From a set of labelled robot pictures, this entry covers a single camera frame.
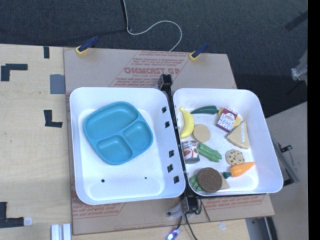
carrot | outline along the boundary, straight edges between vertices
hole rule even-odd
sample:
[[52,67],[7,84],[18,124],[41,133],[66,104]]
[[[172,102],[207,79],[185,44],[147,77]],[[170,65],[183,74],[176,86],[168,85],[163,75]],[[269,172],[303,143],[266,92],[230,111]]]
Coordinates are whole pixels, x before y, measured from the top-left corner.
[[256,164],[255,162],[244,162],[244,163],[233,165],[233,166],[231,166],[229,172],[223,173],[223,177],[225,179],[230,176],[238,177],[238,176],[244,174],[246,171],[248,171],[255,164]]

black clip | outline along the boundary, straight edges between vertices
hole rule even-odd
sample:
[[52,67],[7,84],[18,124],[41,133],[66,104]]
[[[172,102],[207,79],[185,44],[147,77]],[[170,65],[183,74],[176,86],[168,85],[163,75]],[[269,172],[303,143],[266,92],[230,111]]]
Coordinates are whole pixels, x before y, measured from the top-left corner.
[[94,47],[99,42],[99,37],[95,36],[90,38],[89,40],[85,41],[83,44],[75,48],[77,54],[81,55],[84,54],[88,48]]

green pepper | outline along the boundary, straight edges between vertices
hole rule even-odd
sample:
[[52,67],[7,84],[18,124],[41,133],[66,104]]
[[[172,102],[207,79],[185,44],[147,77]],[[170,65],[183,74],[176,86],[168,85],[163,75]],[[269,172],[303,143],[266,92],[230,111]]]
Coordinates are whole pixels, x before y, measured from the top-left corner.
[[217,107],[212,105],[212,106],[199,107],[199,108],[193,110],[191,112],[191,114],[210,114],[210,115],[214,115],[214,114],[216,114],[218,112],[219,112],[219,110],[217,109]]
[[202,142],[200,142],[197,146],[199,154],[209,159],[210,161],[218,163],[219,160],[222,159],[221,154],[217,150],[208,147]]

chocolate cookie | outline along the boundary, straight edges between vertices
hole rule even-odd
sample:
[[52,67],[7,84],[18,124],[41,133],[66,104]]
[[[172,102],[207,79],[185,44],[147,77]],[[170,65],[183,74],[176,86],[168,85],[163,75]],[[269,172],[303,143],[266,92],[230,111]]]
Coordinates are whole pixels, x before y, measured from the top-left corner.
[[211,167],[201,169],[196,179],[205,192],[217,192],[222,186],[221,174]]
[[245,162],[244,155],[236,149],[227,151],[225,153],[225,160],[231,166],[243,164]]

white cable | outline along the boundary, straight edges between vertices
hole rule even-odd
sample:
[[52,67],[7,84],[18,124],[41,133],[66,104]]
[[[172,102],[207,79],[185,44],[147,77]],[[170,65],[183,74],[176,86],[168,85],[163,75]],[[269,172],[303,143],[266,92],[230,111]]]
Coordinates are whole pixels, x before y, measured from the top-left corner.
[[150,29],[152,29],[154,26],[156,26],[156,25],[158,25],[158,24],[160,24],[160,23],[171,23],[171,24],[174,24],[174,25],[176,25],[176,26],[178,27],[178,29],[179,29],[179,31],[180,31],[180,38],[179,38],[179,41],[175,44],[175,46],[172,47],[172,48],[169,50],[169,52],[172,52],[172,51],[178,46],[178,44],[180,44],[180,42],[181,42],[181,40],[182,40],[182,29],[181,29],[181,27],[180,27],[177,23],[175,23],[175,22],[173,22],[173,21],[170,21],[170,20],[161,20],[161,21],[158,21],[157,23],[153,24],[153,25],[150,26],[148,29],[146,29],[145,31],[142,31],[142,32],[140,32],[140,33],[132,33],[132,32],[130,32],[130,30],[129,30],[129,20],[128,20],[128,13],[127,13],[126,1],[125,1],[125,0],[122,0],[122,1],[123,1],[124,11],[125,11],[126,31],[127,31],[130,35],[132,35],[132,36],[142,35],[142,34],[148,32]]

